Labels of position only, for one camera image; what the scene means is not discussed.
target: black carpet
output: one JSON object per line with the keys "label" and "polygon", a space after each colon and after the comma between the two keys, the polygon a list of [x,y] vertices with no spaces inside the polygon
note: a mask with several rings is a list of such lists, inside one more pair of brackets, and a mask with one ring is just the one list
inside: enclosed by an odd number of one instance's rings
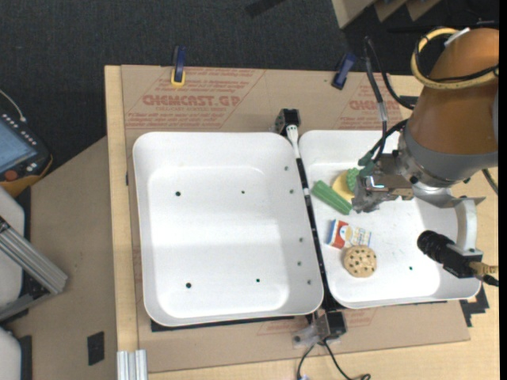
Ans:
{"label": "black carpet", "polygon": [[249,12],[259,1],[0,0],[0,89],[54,169],[105,135],[104,65],[167,65],[182,44],[190,66],[332,70],[347,51],[361,56],[369,35],[385,70],[408,74],[424,29],[499,19],[499,0],[443,0],[416,22],[401,8],[380,23],[370,7],[340,30],[331,0]]}

